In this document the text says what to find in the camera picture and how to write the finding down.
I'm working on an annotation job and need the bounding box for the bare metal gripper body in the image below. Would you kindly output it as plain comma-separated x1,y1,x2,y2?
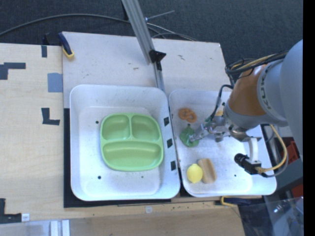
208,116,247,139

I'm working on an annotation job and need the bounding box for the green divided plate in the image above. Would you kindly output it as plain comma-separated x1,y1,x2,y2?
99,112,165,173

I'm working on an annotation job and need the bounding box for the black cylinder on white bracket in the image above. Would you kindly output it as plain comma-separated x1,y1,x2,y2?
234,136,262,176

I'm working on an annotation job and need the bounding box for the white plastic tray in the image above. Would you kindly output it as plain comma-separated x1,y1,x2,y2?
69,84,181,202
168,89,278,198

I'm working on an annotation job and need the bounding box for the pale flat board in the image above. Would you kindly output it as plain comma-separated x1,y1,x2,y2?
62,31,263,202

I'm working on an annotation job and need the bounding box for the green broccoli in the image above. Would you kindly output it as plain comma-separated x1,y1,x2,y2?
179,123,200,148

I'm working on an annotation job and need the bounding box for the yellow lemon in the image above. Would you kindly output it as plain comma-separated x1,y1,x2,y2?
186,163,204,184

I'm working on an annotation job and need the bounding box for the brown pretzel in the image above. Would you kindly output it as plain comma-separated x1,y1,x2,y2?
178,107,198,123

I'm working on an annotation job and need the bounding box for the tan bread bun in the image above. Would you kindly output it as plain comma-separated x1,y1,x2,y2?
197,158,218,184

